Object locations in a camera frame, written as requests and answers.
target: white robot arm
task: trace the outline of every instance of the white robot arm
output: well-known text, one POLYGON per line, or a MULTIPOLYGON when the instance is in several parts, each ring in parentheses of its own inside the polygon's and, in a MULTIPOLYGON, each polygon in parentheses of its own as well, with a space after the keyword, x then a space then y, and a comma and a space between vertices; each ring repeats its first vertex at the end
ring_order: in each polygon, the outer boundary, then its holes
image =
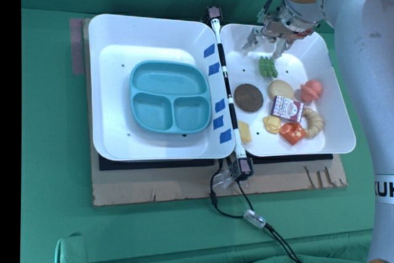
POLYGON ((283 0, 276 12, 263 16, 260 35, 281 41, 282 52, 323 19, 334 29, 340 72, 366 134, 376 177, 368 261, 393 263, 394 0, 283 0))

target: brown cookie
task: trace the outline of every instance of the brown cookie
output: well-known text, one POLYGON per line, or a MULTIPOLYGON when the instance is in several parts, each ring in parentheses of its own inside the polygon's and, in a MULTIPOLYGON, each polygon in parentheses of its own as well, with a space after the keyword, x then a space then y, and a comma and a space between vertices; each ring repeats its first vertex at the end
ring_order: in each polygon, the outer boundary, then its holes
POLYGON ((241 84, 234 91, 234 99, 242 110, 255 112, 263 105, 263 95, 252 84, 241 84))

